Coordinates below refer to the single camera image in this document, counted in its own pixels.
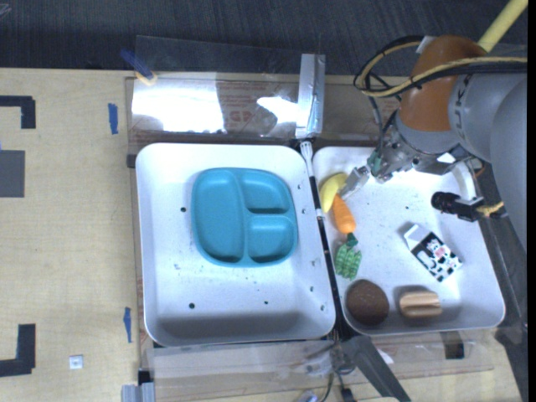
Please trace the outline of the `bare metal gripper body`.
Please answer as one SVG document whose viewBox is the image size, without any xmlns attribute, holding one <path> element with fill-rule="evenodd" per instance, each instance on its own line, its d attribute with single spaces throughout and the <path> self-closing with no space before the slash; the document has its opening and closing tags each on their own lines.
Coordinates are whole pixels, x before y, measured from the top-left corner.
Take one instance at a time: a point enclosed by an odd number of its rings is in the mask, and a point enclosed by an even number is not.
<svg viewBox="0 0 536 402">
<path fill-rule="evenodd" d="M 393 176 L 409 170 L 443 175 L 455 165 L 456 161 L 443 162 L 439 155 L 414 149 L 401 137 L 382 140 L 368 158 L 368 169 L 372 176 Z"/>
</svg>

